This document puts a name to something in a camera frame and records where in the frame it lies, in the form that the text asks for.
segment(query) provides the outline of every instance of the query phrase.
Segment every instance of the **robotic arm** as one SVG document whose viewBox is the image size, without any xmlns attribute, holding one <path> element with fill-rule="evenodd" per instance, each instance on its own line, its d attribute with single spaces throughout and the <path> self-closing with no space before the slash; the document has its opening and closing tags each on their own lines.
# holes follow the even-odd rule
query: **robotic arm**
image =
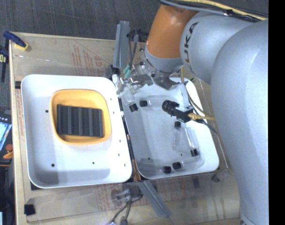
<svg viewBox="0 0 285 225">
<path fill-rule="evenodd" d="M 164 3 L 144 49 L 144 71 L 169 90 L 175 85 L 169 76 L 185 65 L 211 85 L 214 114 L 239 188 L 241 220 L 267 225 L 268 20 L 231 9 L 188 10 L 171 0 Z"/>
</svg>

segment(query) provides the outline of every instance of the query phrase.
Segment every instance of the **black device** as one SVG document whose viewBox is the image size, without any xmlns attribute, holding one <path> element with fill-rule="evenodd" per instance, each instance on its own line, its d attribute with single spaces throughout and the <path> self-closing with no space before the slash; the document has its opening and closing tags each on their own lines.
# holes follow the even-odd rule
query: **black device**
<svg viewBox="0 0 285 225">
<path fill-rule="evenodd" d="M 3 158 L 8 153 L 6 145 L 12 143 L 11 116 L 0 113 L 0 165 L 10 165 L 11 159 Z"/>
</svg>

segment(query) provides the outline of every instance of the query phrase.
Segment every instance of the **gray carpet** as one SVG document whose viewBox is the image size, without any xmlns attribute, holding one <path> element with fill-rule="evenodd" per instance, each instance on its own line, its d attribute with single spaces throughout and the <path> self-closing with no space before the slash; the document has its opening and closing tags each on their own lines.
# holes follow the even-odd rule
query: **gray carpet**
<svg viewBox="0 0 285 225">
<path fill-rule="evenodd" d="M 268 14 L 269 0 L 213 0 L 229 6 Z M 129 21 L 131 28 L 148 32 L 159 7 L 157 0 L 0 0 L 0 45 L 5 30 L 115 39 L 116 25 Z M 8 68 L 0 81 L 0 112 L 10 109 Z M 4 186 L 0 175 L 0 190 Z"/>
</svg>

